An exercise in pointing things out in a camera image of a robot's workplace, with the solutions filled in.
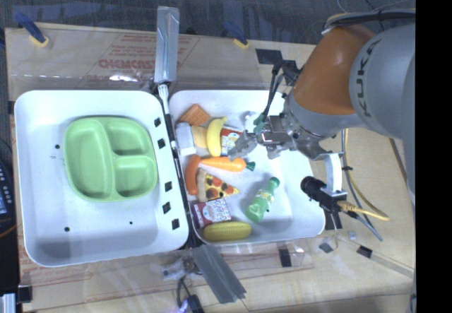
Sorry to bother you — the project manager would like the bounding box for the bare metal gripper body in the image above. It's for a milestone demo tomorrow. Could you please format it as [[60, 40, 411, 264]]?
[[256, 113, 302, 160]]

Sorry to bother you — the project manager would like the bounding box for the red and white carton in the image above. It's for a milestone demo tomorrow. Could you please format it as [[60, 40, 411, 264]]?
[[219, 126, 244, 157]]

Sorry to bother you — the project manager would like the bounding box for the orange carrot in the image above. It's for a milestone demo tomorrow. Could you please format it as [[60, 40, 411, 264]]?
[[199, 155, 256, 173]]

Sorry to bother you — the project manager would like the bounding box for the yellow banana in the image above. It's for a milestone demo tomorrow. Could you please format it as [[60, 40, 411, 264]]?
[[206, 116, 229, 158]]

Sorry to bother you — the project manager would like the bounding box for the slice of pizza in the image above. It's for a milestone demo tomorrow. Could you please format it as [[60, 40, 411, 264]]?
[[196, 168, 240, 203]]

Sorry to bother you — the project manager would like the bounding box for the orange sausage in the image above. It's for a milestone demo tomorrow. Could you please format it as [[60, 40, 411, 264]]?
[[185, 154, 202, 196]]

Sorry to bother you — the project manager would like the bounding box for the orange biscuit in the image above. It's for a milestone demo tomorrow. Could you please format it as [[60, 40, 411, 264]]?
[[178, 103, 212, 127]]

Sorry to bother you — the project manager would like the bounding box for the white and yellow bottle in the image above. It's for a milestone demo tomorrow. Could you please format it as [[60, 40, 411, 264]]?
[[175, 122, 210, 157]]

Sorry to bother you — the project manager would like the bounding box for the green bottle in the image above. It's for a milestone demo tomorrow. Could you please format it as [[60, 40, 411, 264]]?
[[245, 176, 281, 223]]

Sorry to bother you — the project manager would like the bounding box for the dark red carton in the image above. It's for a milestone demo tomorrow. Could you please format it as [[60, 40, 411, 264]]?
[[192, 197, 232, 230]]

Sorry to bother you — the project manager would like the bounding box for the white plastic tray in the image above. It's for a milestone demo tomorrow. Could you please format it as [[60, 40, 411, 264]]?
[[13, 88, 190, 268], [168, 88, 326, 247]]

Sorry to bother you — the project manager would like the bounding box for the yellow corn cob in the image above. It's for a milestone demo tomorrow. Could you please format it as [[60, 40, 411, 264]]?
[[203, 221, 252, 242]]

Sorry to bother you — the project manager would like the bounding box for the green divided plate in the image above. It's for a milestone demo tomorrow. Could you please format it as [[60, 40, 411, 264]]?
[[63, 116, 159, 203]]

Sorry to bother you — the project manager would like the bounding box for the brown cardboard board red print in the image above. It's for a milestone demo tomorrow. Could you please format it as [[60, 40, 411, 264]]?
[[4, 21, 417, 313]]

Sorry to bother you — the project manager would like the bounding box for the black cylinder on white bracket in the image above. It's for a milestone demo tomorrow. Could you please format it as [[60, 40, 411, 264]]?
[[299, 151, 350, 214]]

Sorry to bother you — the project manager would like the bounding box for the black block with thin wires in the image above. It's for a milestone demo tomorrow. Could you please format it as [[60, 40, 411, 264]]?
[[186, 294, 205, 313]]

